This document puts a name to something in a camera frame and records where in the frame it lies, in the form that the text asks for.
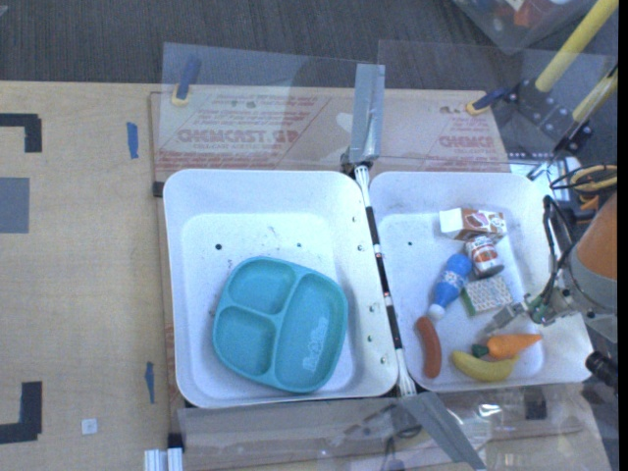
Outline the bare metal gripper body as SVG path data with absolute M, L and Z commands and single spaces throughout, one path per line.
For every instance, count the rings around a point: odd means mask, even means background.
M 553 288 L 534 298 L 525 296 L 524 302 L 527 314 L 534 323 L 540 326 L 550 326 L 559 318 L 580 312 L 568 288 Z

